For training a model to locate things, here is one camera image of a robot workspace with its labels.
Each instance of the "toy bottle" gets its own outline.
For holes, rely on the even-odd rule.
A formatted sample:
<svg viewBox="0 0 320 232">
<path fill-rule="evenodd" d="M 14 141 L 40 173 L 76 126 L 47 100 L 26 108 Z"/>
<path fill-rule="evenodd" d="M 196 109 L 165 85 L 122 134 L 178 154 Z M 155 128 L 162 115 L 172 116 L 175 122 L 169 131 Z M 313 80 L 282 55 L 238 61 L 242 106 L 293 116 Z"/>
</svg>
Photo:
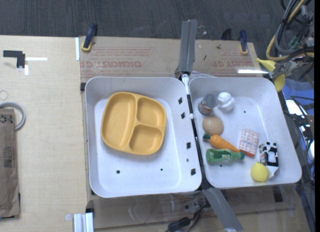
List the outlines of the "toy bottle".
<svg viewBox="0 0 320 232">
<path fill-rule="evenodd" d="M 213 164 L 242 160 L 245 158 L 245 154 L 242 151 L 234 152 L 229 149 L 207 149 L 205 158 L 209 164 Z"/>
</svg>

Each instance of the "hinged tray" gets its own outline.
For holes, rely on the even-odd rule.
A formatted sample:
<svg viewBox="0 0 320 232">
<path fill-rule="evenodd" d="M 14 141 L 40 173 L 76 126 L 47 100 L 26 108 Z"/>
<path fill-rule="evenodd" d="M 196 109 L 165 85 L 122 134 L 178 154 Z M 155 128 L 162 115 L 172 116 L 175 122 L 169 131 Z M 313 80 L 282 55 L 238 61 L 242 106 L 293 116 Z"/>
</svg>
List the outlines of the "hinged tray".
<svg viewBox="0 0 320 232">
<path fill-rule="evenodd" d="M 302 175 L 300 163 L 273 84 L 264 78 L 198 77 L 189 83 L 196 130 L 199 136 L 205 174 L 212 186 L 227 189 L 278 185 L 297 182 Z M 162 147 L 147 156 L 122 153 L 106 146 L 101 138 L 101 119 L 108 98 L 119 91 L 154 98 L 163 105 L 167 127 Z M 227 91 L 235 98 L 234 109 L 213 114 L 224 123 L 222 137 L 235 146 L 243 128 L 258 133 L 258 144 L 276 141 L 279 169 L 265 183 L 255 182 L 251 167 L 259 160 L 246 156 L 243 161 L 209 165 L 202 139 L 202 119 L 197 106 L 208 93 Z M 89 179 L 92 190 L 104 198 L 192 192 L 202 176 L 194 138 L 186 90 L 171 77 L 96 77 L 85 87 L 88 133 Z"/>
</svg>

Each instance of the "yellow ball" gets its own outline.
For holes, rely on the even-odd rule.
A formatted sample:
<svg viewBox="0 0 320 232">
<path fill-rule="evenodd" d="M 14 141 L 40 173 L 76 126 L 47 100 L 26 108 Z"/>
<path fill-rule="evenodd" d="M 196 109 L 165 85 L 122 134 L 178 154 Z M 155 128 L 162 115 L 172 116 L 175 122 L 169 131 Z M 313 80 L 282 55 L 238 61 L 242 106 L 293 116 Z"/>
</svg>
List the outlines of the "yellow ball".
<svg viewBox="0 0 320 232">
<path fill-rule="evenodd" d="M 251 168 L 251 176 L 257 182 L 265 182 L 268 178 L 268 168 L 265 165 L 256 162 Z"/>
</svg>

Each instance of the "brown paper bag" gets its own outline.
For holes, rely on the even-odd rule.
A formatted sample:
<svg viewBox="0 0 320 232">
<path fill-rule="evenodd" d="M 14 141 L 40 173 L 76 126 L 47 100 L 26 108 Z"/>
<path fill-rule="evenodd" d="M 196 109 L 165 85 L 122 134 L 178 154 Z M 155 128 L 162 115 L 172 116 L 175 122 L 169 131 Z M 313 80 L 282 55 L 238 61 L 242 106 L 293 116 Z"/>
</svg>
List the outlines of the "brown paper bag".
<svg viewBox="0 0 320 232">
<path fill-rule="evenodd" d="M 0 217 L 20 212 L 15 111 L 0 109 Z"/>
</svg>

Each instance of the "tin can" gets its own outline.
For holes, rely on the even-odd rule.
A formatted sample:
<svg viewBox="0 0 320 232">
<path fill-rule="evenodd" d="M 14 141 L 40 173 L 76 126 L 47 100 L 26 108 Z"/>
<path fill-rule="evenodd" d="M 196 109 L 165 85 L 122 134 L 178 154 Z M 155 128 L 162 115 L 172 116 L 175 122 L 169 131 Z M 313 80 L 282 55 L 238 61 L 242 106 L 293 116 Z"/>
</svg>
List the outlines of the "tin can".
<svg viewBox="0 0 320 232">
<path fill-rule="evenodd" d="M 213 94 L 207 94 L 198 105 L 198 110 L 203 115 L 209 115 L 218 105 L 218 99 Z"/>
</svg>

